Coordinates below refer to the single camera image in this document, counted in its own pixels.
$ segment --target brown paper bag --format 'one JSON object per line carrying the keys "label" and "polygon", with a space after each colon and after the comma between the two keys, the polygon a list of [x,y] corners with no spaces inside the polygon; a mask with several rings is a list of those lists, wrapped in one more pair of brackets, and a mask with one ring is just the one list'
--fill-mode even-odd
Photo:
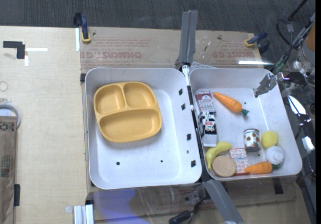
{"label": "brown paper bag", "polygon": [[17,117],[0,116],[0,223],[14,222]]}

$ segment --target tin can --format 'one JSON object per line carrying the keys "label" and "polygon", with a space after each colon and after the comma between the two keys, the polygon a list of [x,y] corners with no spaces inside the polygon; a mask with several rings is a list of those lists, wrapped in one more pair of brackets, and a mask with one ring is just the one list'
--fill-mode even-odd
{"label": "tin can", "polygon": [[243,133],[244,147],[247,152],[254,153],[261,150],[260,132],[257,129],[246,129]]}

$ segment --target white tray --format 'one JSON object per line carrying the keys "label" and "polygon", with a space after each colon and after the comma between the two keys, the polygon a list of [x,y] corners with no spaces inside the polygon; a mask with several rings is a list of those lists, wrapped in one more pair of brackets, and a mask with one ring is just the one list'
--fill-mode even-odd
{"label": "white tray", "polygon": [[[227,94],[237,99],[249,111],[246,117],[235,114],[221,103],[216,102],[216,127],[218,142],[226,141],[232,148],[244,148],[243,131],[255,128],[262,135],[265,131],[275,131],[278,134],[278,146],[284,153],[285,159],[278,170],[269,174],[239,175],[228,178],[216,176],[210,170],[209,174],[222,181],[240,180],[262,177],[291,176],[298,174],[302,169],[302,159],[297,148],[290,122],[284,107],[278,85],[268,93],[255,98],[253,89],[260,85],[264,76],[270,73],[265,69],[195,69],[190,73],[193,96],[198,91],[209,90]],[[247,153],[249,165],[266,161],[264,148],[257,153]]]}
{"label": "white tray", "polygon": [[[140,81],[152,88],[163,121],[161,130],[153,137],[113,143],[101,135],[94,113],[94,94],[104,85],[123,81]],[[95,68],[86,75],[85,89],[89,172],[97,187],[118,189],[190,184],[200,178],[202,166],[198,143],[186,81],[181,72],[170,68]]]}

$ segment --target yellow clamp pad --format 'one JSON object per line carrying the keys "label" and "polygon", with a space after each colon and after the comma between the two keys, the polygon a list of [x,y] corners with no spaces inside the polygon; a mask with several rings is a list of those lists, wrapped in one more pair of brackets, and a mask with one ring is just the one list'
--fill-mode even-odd
{"label": "yellow clamp pad", "polygon": [[250,39],[252,39],[252,38],[246,39],[246,40],[244,41],[244,45],[245,45],[246,47],[252,47],[252,46],[255,44],[255,43],[253,43],[253,44],[248,44],[247,41],[249,41]]}
{"label": "yellow clamp pad", "polygon": [[84,39],[84,34],[82,33],[82,31],[80,32],[80,37],[81,37],[81,41],[85,44],[88,44],[90,43],[90,34],[88,32],[88,38],[87,39]]}

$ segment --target blue clamp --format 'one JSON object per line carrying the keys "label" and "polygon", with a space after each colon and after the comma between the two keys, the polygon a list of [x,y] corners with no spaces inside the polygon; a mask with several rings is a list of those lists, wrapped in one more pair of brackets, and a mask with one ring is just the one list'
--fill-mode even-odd
{"label": "blue clamp", "polygon": [[267,37],[267,33],[266,32],[263,32],[263,33],[260,33],[258,35],[256,35],[255,37],[251,38],[251,39],[247,39],[244,41],[244,45],[246,47],[251,47],[256,43],[259,43],[262,39],[266,38]]}
{"label": "blue clamp", "polygon": [[76,13],[74,16],[74,26],[81,26],[82,30],[80,33],[81,41],[83,43],[89,43],[91,41],[90,34],[88,33],[86,16],[82,13]]}

